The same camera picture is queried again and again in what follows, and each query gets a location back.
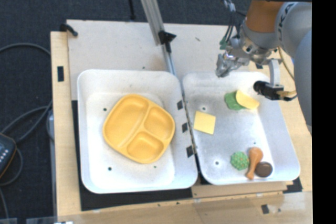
brown round object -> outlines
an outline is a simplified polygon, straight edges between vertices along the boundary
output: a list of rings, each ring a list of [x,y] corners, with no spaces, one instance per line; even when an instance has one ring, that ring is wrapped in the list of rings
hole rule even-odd
[[[273,167],[268,162],[260,162],[257,164],[255,173],[260,177],[268,177],[273,171]]]

black fabric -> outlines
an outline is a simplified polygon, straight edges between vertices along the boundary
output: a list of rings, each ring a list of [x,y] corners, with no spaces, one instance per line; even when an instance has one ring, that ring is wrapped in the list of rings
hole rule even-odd
[[[238,10],[247,10],[248,0],[232,1]],[[135,21],[145,22],[140,0],[133,3]],[[229,22],[229,13],[220,0],[158,0],[158,3],[165,23],[225,25]],[[0,0],[0,49],[17,42],[32,42],[50,49],[50,32],[59,31],[67,19],[129,21],[130,18],[128,0]],[[21,114],[49,103],[50,58],[27,47],[2,52],[0,82],[2,129]],[[5,134],[20,137],[40,113],[31,115]],[[24,158],[22,174],[13,184],[2,187],[9,216],[17,218],[19,224],[27,218],[53,215],[49,143],[43,122],[18,145]],[[5,176],[13,176],[18,167],[16,157]],[[0,202],[0,218],[3,217]]]
[[[81,181],[77,104],[77,101],[72,101],[71,105],[72,114],[74,116],[73,126],[76,141],[79,191],[82,211],[122,205],[144,204],[146,202],[161,202],[192,198],[191,188],[118,194],[96,194],[89,191]]]

yellow plate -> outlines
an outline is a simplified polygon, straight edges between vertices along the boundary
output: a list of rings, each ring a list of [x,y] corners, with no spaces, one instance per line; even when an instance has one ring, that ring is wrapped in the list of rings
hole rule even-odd
[[[104,139],[112,148],[143,164],[157,161],[174,133],[172,116],[159,105],[137,94],[121,98],[103,125]]]

yellow lemon slice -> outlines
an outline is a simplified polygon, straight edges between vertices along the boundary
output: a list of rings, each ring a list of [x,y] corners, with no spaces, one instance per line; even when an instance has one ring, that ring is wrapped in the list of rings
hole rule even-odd
[[[244,94],[242,91],[238,90],[236,93],[237,103],[246,107],[247,109],[256,109],[260,103],[259,101],[253,99],[252,97]]]

black electronic device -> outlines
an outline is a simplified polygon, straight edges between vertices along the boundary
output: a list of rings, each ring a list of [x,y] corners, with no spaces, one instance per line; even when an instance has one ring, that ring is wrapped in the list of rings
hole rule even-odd
[[[15,141],[0,133],[0,178],[6,172],[8,166],[11,164],[16,152]]]

